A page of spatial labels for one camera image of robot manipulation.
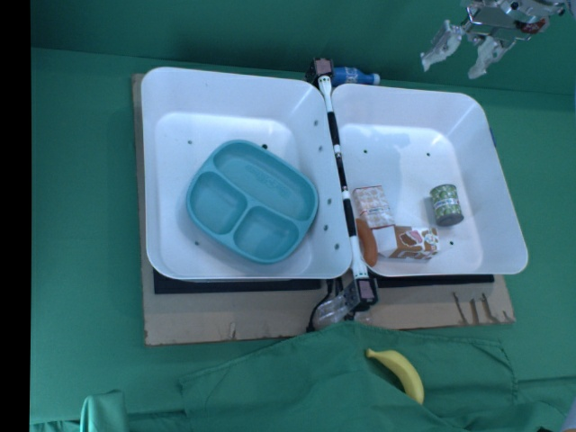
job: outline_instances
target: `small carton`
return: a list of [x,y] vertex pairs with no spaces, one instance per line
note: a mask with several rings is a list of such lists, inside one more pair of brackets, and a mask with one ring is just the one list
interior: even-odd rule
[[440,249],[434,227],[390,226],[374,229],[373,234],[384,257],[430,259]]
[[352,192],[357,216],[363,219],[370,229],[394,225],[392,210],[381,185],[359,187]]

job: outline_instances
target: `white plastic tray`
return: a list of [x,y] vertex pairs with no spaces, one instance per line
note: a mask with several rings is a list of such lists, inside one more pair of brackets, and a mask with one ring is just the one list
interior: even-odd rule
[[[181,280],[334,278],[352,253],[325,105],[304,81],[161,67],[141,86],[146,246],[161,274]],[[386,259],[379,275],[520,272],[527,249],[482,108],[463,94],[341,85],[332,96],[350,192],[382,185],[397,224],[434,225],[429,190],[452,183],[464,221],[438,228],[429,261]],[[245,259],[197,228],[186,190],[206,158],[249,140],[316,186],[316,219],[298,248],[271,265]]]
[[332,95],[350,190],[381,185],[397,225],[435,226],[429,191],[454,184],[464,219],[430,260],[379,256],[379,275],[513,275],[527,248],[491,130],[470,96],[367,85]]
[[[182,280],[333,278],[351,263],[351,247],[320,92],[297,80],[161,67],[142,79],[148,259]],[[310,230],[286,259],[250,261],[197,228],[185,206],[195,173],[230,140],[266,146],[316,186]]]

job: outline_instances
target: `green cloth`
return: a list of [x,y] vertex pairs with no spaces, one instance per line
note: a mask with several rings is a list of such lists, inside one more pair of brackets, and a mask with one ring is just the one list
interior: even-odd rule
[[[408,397],[370,347],[394,349],[416,367],[424,404]],[[518,400],[501,344],[343,322],[287,339],[181,379],[194,432],[220,430],[537,431],[565,414]]]

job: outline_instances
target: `green table surface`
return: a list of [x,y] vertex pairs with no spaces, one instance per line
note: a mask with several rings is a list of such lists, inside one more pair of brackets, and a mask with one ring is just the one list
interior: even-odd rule
[[[160,66],[303,74],[31,49],[31,424],[78,419],[86,396],[112,389],[129,413],[180,411],[183,374],[274,343],[144,345],[131,75]],[[573,395],[573,92],[382,85],[460,92],[482,106],[529,253],[506,277],[515,324],[421,332],[499,339],[525,392]]]

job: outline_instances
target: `robotic arm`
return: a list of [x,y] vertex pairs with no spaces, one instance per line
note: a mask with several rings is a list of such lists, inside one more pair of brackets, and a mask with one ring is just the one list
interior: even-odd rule
[[474,79],[486,73],[516,41],[528,41],[545,31],[551,16],[568,11],[576,19],[575,0],[460,0],[467,16],[460,25],[444,21],[432,40],[432,48],[420,54],[422,67],[445,60],[453,54],[462,38],[476,46],[478,59],[468,71]]

